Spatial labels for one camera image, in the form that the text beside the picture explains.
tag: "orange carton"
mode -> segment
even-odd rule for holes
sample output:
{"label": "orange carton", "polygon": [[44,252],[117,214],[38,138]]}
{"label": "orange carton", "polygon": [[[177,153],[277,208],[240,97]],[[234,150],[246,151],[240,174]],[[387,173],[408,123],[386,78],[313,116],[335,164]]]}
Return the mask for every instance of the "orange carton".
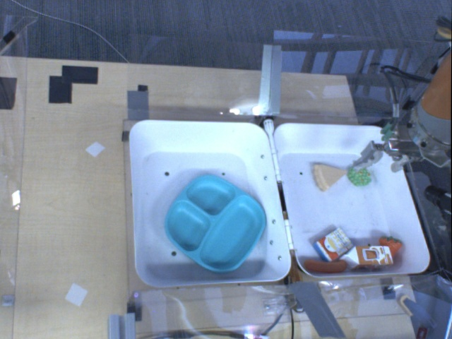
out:
{"label": "orange carton", "polygon": [[393,264],[388,246],[355,246],[342,257],[342,260],[347,262],[349,268]]}

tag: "wooden surface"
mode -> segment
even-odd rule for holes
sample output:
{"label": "wooden surface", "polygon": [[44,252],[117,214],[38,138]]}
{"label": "wooden surface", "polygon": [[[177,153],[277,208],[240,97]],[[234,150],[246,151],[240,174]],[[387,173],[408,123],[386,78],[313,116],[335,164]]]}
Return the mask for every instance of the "wooden surface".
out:
{"label": "wooden surface", "polygon": [[[98,84],[74,84],[71,105],[49,104],[49,76],[60,76],[64,64],[97,66]],[[202,106],[227,112],[237,106],[246,110],[257,102],[260,73],[44,59],[28,59],[26,66],[13,337],[106,338],[108,316],[124,314],[128,299],[121,142],[127,90],[148,85],[151,109]],[[326,112],[353,118],[355,111],[344,90],[346,84],[344,77],[284,74],[282,110],[303,112],[305,108],[313,115]],[[97,157],[85,151],[94,142],[105,147]],[[80,307],[65,300],[73,283],[88,291]],[[234,312],[237,298],[221,300],[223,308]],[[359,306],[359,300],[353,302],[351,308]],[[262,305],[261,299],[255,303]],[[337,315],[348,315],[343,308],[338,310]],[[391,313],[398,332],[409,333],[410,321],[400,308],[393,308]],[[362,320],[359,311],[351,315],[347,325],[354,338],[361,325],[372,330],[376,321],[371,318],[379,314],[368,312]],[[201,325],[203,318],[197,321]],[[298,321],[304,322],[298,330],[312,332],[306,317]],[[0,331],[1,339],[11,337],[2,334]]]}

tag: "metal bracket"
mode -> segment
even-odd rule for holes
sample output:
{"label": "metal bracket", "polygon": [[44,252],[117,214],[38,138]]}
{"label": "metal bracket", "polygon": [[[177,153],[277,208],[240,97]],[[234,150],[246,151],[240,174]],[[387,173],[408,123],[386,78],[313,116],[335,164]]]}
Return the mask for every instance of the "metal bracket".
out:
{"label": "metal bracket", "polygon": [[108,339],[136,339],[135,314],[110,315],[108,318]]}
{"label": "metal bracket", "polygon": [[264,45],[262,56],[259,116],[279,114],[281,107],[281,70],[283,58],[280,45]]}

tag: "white cable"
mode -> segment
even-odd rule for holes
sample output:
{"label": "white cable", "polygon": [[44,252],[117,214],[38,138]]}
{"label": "white cable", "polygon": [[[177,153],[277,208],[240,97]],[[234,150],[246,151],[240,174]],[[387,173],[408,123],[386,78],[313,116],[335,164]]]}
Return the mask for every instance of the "white cable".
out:
{"label": "white cable", "polygon": [[45,16],[46,18],[50,18],[50,19],[54,19],[57,21],[61,21],[63,23],[69,23],[69,24],[74,24],[76,26],[79,26],[80,28],[86,29],[90,32],[92,32],[93,34],[97,35],[100,39],[102,39],[109,47],[111,47],[126,63],[129,63],[129,61],[126,59],[126,57],[124,55],[122,55],[118,49],[116,49],[113,44],[111,42],[109,42],[106,38],[104,38],[100,33],[98,33],[97,31],[89,28],[86,25],[80,24],[80,23],[76,23],[75,21],[70,21],[70,20],[65,20],[63,18],[58,18],[56,16],[52,16],[52,15],[48,15],[46,13],[41,13],[40,11],[36,11],[33,10],[32,8],[29,8],[25,5],[22,5],[20,2],[16,1],[16,0],[9,0],[17,5],[19,5],[21,8],[24,8],[25,10],[31,11],[32,13],[38,14],[38,15],[42,15]]}

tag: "transparent plastic sheet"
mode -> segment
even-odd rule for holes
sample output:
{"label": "transparent plastic sheet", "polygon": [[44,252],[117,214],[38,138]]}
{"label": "transparent plastic sheet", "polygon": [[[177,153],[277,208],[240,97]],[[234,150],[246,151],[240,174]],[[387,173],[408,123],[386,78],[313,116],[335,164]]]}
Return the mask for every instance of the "transparent plastic sheet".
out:
{"label": "transparent plastic sheet", "polygon": [[138,339],[447,338],[451,288],[438,275],[418,275],[146,290],[129,303]]}
{"label": "transparent plastic sheet", "polygon": [[20,217],[28,26],[34,18],[0,16],[0,337],[13,335]]}

